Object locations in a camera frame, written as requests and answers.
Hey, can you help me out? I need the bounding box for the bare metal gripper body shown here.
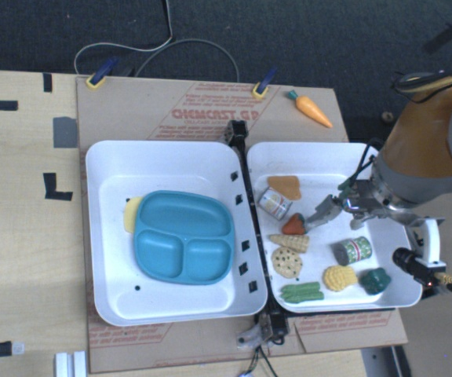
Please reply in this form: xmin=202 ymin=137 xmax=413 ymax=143
xmin=341 ymin=178 xmax=416 ymax=226

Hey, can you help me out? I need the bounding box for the small can with green label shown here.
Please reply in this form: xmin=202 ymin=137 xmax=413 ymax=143
xmin=331 ymin=236 xmax=374 ymax=267

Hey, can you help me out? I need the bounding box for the red strawberry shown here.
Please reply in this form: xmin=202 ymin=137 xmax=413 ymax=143
xmin=281 ymin=212 xmax=309 ymax=236

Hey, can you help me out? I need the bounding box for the pale yellow corn cob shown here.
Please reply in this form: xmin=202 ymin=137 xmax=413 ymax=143
xmin=268 ymin=233 xmax=311 ymax=254

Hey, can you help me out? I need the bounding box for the orange pizza slice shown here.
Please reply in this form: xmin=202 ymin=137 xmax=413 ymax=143
xmin=266 ymin=175 xmax=303 ymax=201

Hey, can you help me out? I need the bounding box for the white plastic tray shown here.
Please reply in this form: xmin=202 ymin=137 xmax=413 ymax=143
xmin=85 ymin=139 xmax=268 ymax=328
xmin=246 ymin=141 xmax=424 ymax=314

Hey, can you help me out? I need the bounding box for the small can with yellow label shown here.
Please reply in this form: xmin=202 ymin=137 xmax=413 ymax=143
xmin=257 ymin=186 xmax=293 ymax=221

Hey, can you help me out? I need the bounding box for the yellow corn piece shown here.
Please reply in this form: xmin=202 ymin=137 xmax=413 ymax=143
xmin=322 ymin=265 xmax=359 ymax=293

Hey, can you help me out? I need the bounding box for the dark green broccoli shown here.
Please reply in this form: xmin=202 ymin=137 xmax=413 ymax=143
xmin=358 ymin=267 xmax=392 ymax=296

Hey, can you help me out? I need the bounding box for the beige biscuit with dark dots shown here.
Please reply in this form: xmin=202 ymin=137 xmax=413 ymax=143
xmin=271 ymin=246 xmax=304 ymax=280

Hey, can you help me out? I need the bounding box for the thin black rod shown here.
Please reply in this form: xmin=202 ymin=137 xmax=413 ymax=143
xmin=233 ymin=134 xmax=286 ymax=331

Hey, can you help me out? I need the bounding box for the green bean bundle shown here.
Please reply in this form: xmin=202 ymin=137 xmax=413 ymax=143
xmin=279 ymin=281 xmax=326 ymax=306

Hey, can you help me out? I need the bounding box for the orange carrot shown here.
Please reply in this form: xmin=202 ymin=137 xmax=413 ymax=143
xmin=286 ymin=89 xmax=334 ymax=130

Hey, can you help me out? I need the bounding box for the blue divided plate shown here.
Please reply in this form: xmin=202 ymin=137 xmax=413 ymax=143
xmin=133 ymin=189 xmax=235 ymax=287

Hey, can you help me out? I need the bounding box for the pale yellow flat toy food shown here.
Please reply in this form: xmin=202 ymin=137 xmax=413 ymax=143
xmin=123 ymin=196 xmax=145 ymax=235

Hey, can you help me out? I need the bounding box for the brown cardboard board, red print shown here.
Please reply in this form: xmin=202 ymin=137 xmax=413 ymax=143
xmin=75 ymin=75 xmax=410 ymax=375

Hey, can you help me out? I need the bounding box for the black cylinder on white bracket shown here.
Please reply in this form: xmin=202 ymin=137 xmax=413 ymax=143
xmin=392 ymin=217 xmax=448 ymax=289

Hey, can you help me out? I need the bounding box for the black block with thin wires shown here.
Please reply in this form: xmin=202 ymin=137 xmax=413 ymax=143
xmin=224 ymin=119 xmax=250 ymax=148
xmin=253 ymin=309 xmax=290 ymax=345

